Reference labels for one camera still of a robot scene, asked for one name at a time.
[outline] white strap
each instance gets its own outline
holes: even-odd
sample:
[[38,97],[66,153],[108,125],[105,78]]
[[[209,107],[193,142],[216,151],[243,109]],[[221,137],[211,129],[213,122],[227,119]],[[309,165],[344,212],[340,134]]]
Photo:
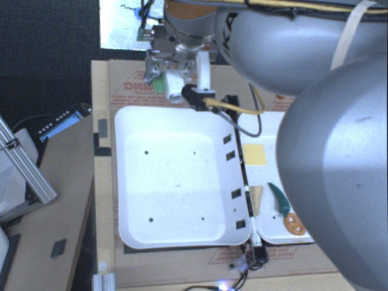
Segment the white strap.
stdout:
[[335,49],[332,66],[330,70],[336,69],[337,67],[344,64],[347,51],[352,43],[352,39],[356,33],[358,24],[361,21],[366,10],[371,6],[376,4],[376,2],[369,0],[362,0],[353,11],[350,13],[347,18],[346,25],[342,31],[342,35],[338,41],[337,48]]

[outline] green object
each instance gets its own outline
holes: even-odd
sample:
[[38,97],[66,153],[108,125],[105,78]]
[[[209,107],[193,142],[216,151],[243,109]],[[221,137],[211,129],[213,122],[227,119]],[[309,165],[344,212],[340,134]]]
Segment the green object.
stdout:
[[152,81],[152,87],[156,93],[164,93],[167,90],[166,81],[163,74],[159,75]]
[[283,217],[286,217],[290,210],[291,206],[287,199],[287,197],[284,195],[284,193],[274,184],[268,182],[269,187],[271,188],[273,194],[275,194],[275,197],[278,201],[279,205],[279,212],[283,215]]
[[146,32],[146,30],[144,28],[141,28],[139,27],[138,29],[138,37],[137,37],[137,41],[144,41],[144,33]]

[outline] white tray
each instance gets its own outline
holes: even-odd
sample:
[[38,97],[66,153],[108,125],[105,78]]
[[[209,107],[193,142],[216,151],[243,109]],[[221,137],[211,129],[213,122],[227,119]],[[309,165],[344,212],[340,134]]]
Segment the white tray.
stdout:
[[128,246],[229,246],[248,239],[235,133],[227,122],[192,109],[130,106],[116,114],[115,129],[119,232]]
[[[251,138],[241,134],[242,145],[263,145],[267,162],[266,166],[246,165],[249,185],[263,186],[264,188],[259,215],[256,217],[256,228],[260,237],[271,244],[313,243],[314,240],[308,232],[303,236],[296,236],[286,229],[283,216],[278,211],[277,200],[267,184],[268,182],[273,183],[284,193],[276,163],[276,136],[283,116],[283,112],[265,112],[265,114],[261,115],[263,130],[259,138]],[[253,133],[258,131],[256,116],[241,115],[238,122]]]

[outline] yellow square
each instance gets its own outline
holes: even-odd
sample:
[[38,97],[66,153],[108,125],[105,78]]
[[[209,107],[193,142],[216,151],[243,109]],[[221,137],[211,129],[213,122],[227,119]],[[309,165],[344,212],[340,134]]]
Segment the yellow square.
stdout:
[[245,165],[267,165],[266,153],[262,144],[243,144]]

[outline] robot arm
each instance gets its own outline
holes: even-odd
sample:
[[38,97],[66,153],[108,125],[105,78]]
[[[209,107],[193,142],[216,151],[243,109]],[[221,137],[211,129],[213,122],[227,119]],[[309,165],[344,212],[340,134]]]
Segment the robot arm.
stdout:
[[[347,8],[360,0],[251,1],[166,0],[145,79],[151,84],[176,66],[182,87],[198,53],[212,61],[220,52],[247,82],[297,96],[276,150],[287,196],[356,289],[388,290],[387,10],[366,11],[344,64],[333,68]],[[184,94],[211,93],[195,89]]]

